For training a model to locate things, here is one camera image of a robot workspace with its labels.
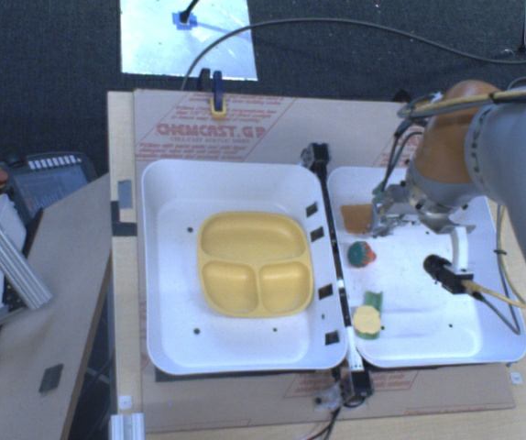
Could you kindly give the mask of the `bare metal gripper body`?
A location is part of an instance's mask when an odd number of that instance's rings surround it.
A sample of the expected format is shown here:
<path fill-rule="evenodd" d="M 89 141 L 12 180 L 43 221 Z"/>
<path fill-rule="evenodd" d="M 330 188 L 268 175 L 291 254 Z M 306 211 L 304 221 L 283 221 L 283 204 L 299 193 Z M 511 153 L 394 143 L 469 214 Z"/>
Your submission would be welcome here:
<path fill-rule="evenodd" d="M 467 233 L 475 229 L 474 224 L 461 225 L 451 219 L 456 207 L 440 205 L 429 199 L 415 184 L 400 182 L 388 185 L 383 191 L 376 188 L 372 205 L 376 205 L 382 219 L 398 216 L 400 225 L 422 223 L 435 234 L 450 234 L 457 227 L 464 227 Z"/>

